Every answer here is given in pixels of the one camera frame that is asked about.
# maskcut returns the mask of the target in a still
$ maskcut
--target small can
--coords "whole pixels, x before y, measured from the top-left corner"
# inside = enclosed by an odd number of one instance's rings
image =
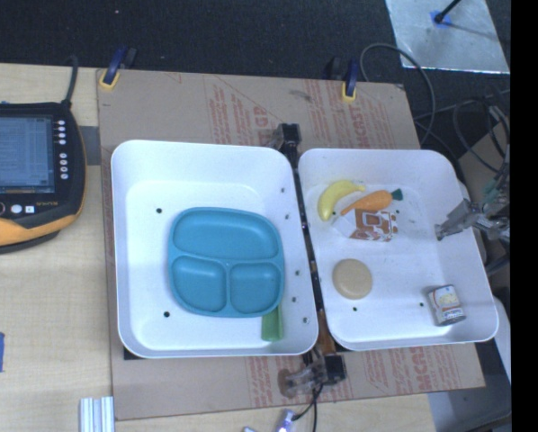
[[[453,285],[439,286],[427,296],[431,302],[431,307],[435,311],[437,325],[440,327],[452,325],[467,318]]]

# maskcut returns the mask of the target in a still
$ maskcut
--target brown cardboard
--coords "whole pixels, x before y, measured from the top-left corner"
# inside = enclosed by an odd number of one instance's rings
[[[123,141],[176,140],[264,145],[281,122],[298,123],[300,150],[316,147],[418,149],[407,98],[397,85],[358,84],[353,103],[340,81],[121,72],[98,88],[103,210],[117,419],[305,404],[284,397],[281,370],[300,356],[126,360],[117,331],[110,159]],[[343,353],[348,377],[321,401],[345,401],[482,387],[473,344]]]

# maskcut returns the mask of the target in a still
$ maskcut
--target yellow banana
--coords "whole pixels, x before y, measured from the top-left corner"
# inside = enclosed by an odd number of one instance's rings
[[[317,211],[319,217],[323,221],[327,221],[333,214],[335,209],[335,204],[337,201],[346,195],[352,194],[353,192],[363,192],[365,190],[364,185],[355,184],[353,181],[348,179],[342,179],[341,181],[336,181],[331,184],[323,193],[320,195],[317,203]]]

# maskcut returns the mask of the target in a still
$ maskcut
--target round cookie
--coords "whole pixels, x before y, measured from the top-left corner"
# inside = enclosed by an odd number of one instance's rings
[[[333,269],[333,285],[347,299],[364,298],[373,286],[371,271],[357,259],[343,259]]]

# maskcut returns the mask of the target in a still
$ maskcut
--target black cable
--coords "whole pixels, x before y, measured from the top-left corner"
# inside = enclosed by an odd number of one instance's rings
[[[421,130],[427,132],[427,128],[424,127],[421,123],[418,123],[415,121],[415,125],[418,126]],[[455,156],[455,153],[453,150],[446,144],[445,141],[443,141],[439,136],[437,136],[435,133],[431,132],[429,133],[431,137],[436,140],[443,148],[449,153],[449,161],[455,168],[455,173],[457,174],[457,179],[459,179],[462,183],[466,184],[465,174],[463,173],[461,163],[459,163],[459,159]]]
[[[425,80],[427,88],[429,89],[429,94],[431,95],[431,112],[430,112],[431,119],[430,119],[429,124],[427,126],[427,133],[425,134],[423,139],[421,139],[421,147],[423,147],[427,137],[431,134],[431,131],[433,130],[433,123],[435,121],[435,114],[436,114],[435,91],[433,89],[433,85],[431,84],[431,80],[429,80],[429,77],[427,76],[425,70],[423,70],[423,68],[419,65],[419,63],[416,62],[413,58],[411,58],[411,56],[409,54],[407,54],[405,51],[403,51],[402,49],[400,49],[400,48],[398,48],[396,46],[393,46],[393,45],[389,45],[388,43],[373,43],[373,45],[369,45],[367,48],[365,48],[361,52],[361,57],[359,58],[359,66],[361,68],[361,73],[362,73],[363,78],[365,79],[366,82],[369,82],[369,78],[368,78],[367,74],[365,73],[365,68],[363,66],[363,56],[365,55],[365,53],[367,51],[372,50],[374,48],[387,48],[389,50],[397,51],[399,54],[401,54],[402,56],[407,58],[409,60],[409,62],[411,62],[411,64],[413,64],[417,68],[417,71],[421,74],[421,76]]]
[[[493,90],[493,94],[489,94],[487,96],[484,96],[485,99],[491,99],[491,98],[494,97],[495,100],[497,101],[498,108],[501,109],[501,112],[504,115],[508,115],[508,110],[510,109],[509,102],[503,97],[503,95],[506,94],[506,93],[510,93],[511,90],[510,89],[499,90],[497,85],[493,85],[493,84],[489,84],[489,88],[491,90]]]
[[[507,179],[510,175],[510,158],[509,158],[509,150],[511,146],[510,144],[507,144],[507,151],[505,153],[505,158],[503,159],[503,163],[501,164],[501,168],[497,171],[497,174],[493,177],[493,180],[496,181],[495,185],[493,186],[493,189],[500,190],[505,185]]]
[[[487,126],[487,133],[489,135],[489,137],[491,138],[491,141],[493,142],[493,147],[495,148],[495,150],[497,151],[497,153],[502,157],[502,158],[505,158],[505,151],[501,148],[501,144],[499,144],[499,141],[497,139],[497,136],[495,135],[495,132],[493,131],[493,123],[491,123],[491,119],[492,119],[492,112],[491,112],[491,109],[492,109],[492,106],[486,102],[483,102],[483,107],[485,109],[485,114],[486,114],[486,121],[485,121],[485,125]]]
[[[495,94],[487,94],[485,96],[482,96],[482,98],[483,99],[491,99],[493,97],[498,97],[498,95],[502,95],[502,94],[506,95],[508,93],[511,93],[510,89],[497,91]],[[468,105],[468,104],[472,104],[472,100],[467,100],[467,101],[462,103],[462,105]],[[440,109],[437,109],[435,111],[435,114],[443,113],[443,112],[447,112],[447,111],[452,111],[455,108],[456,105],[457,104],[447,105],[446,107],[441,107]],[[422,113],[421,115],[417,115],[417,116],[413,117],[413,120],[421,120],[421,119],[424,119],[425,117],[429,117],[430,115],[431,115],[431,112]]]
[[[71,63],[71,78],[69,80],[69,87],[67,89],[67,94],[65,99],[61,101],[62,104],[66,105],[68,108],[71,107],[71,97],[73,96],[73,91],[75,90],[75,84],[77,82],[77,71],[79,70],[79,60],[77,56],[71,55],[63,62],[64,65]]]
[[[308,407],[303,412],[301,412],[299,414],[296,414],[292,418],[293,421],[299,420],[303,416],[305,416],[309,412],[309,410],[311,410],[311,408],[313,408],[314,409],[314,412],[313,412],[313,432],[315,432],[317,430],[317,399],[318,399],[319,395],[321,394],[321,391],[323,391],[323,384],[321,384],[318,387],[318,389],[313,389],[313,400],[308,405]]]
[[[501,111],[498,107],[494,107],[494,106],[490,106],[489,107],[489,116],[490,115],[493,115],[491,113],[491,110],[492,109],[497,109],[497,113],[495,115],[495,118],[498,119],[498,122],[501,123],[501,126],[503,127],[503,131],[505,132],[505,138],[507,140],[507,145],[509,144],[510,142],[510,137],[511,137],[511,132],[509,131],[509,123],[507,122],[507,117],[503,114],[503,111]],[[492,128],[490,130],[490,133],[491,135],[491,138],[496,141],[497,145],[500,147],[499,143],[498,143],[498,140],[497,140],[497,136],[495,136],[495,133],[493,132]],[[505,150],[502,150],[501,152],[499,152],[499,155],[502,157],[502,158],[505,158],[505,153],[506,151]]]
[[[499,174],[499,172],[501,171],[502,168],[495,168],[493,167],[491,164],[489,164],[488,162],[486,162],[483,158],[481,158],[481,156],[479,154],[477,154],[477,152],[475,152],[475,150],[473,150],[473,148],[471,146],[469,146],[467,140],[465,139],[465,137],[463,136],[462,132],[461,132],[461,127],[459,125],[459,111],[461,110],[461,108],[463,107],[463,103],[458,103],[455,108],[453,109],[453,127],[455,129],[455,132],[457,133],[457,137],[459,138],[459,140],[461,141],[462,145],[465,147],[465,149],[470,152],[476,159],[478,159],[478,161],[484,165],[486,168],[488,168],[489,170],[491,170],[493,173],[495,173],[496,175]]]

